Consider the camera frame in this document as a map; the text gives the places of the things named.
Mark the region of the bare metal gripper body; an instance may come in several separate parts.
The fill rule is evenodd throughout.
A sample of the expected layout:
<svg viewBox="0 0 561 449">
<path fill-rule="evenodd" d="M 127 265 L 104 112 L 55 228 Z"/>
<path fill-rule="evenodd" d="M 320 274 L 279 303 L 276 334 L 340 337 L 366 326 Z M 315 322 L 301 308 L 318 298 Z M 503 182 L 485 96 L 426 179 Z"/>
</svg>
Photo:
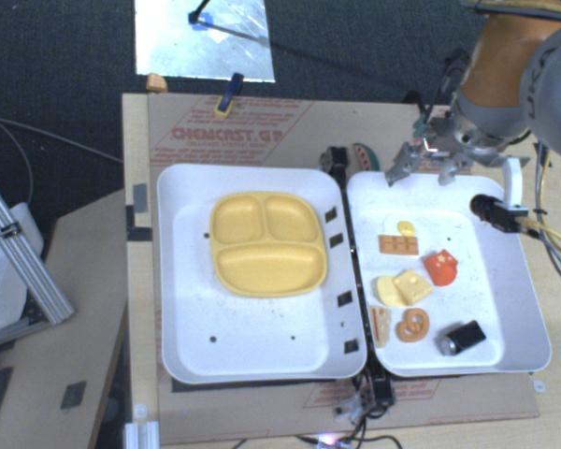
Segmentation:
<svg viewBox="0 0 561 449">
<path fill-rule="evenodd" d="M 494 136 L 468 119 L 432 119 L 421 136 L 433 163 L 491 165 L 510 144 L 510 138 Z"/>
</svg>

